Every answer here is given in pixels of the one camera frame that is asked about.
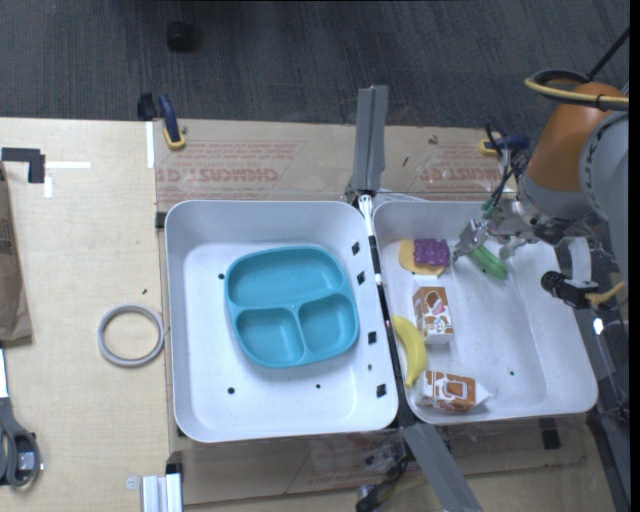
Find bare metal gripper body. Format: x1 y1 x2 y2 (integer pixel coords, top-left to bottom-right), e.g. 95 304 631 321
485 198 555 246

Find green toy vegetable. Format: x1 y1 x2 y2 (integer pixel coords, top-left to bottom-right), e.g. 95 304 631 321
466 244 510 281

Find yellow round toy biscuit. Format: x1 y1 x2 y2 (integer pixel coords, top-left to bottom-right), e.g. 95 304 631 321
397 238 448 278

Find orange and white upright carton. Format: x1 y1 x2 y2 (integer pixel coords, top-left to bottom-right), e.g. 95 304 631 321
411 285 456 347

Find white plastic tray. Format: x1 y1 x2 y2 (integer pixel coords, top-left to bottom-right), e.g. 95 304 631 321
163 199 400 444
371 199 600 427

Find yellow banana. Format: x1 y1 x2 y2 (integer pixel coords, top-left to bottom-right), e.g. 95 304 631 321
390 314 429 389

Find orange and white flattened carton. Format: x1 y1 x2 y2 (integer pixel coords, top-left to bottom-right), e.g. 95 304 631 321
415 369 495 414

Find blue divided plate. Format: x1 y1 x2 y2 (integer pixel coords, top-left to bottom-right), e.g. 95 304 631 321
223 244 362 370

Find brown cardboard board red print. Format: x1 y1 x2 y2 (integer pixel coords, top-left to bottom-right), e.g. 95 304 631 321
151 117 602 507

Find grey tape roll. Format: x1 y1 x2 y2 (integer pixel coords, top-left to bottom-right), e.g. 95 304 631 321
96 303 166 369

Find brown paper bag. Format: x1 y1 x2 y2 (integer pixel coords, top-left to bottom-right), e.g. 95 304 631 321
0 160 34 345

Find black cylinder on white bracket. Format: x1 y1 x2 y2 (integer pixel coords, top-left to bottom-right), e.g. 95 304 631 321
540 236 600 309

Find black block with thin wires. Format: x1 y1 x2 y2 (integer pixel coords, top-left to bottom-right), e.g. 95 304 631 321
355 443 417 512

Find grey handled scissors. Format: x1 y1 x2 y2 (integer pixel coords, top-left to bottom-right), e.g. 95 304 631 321
0 393 45 489

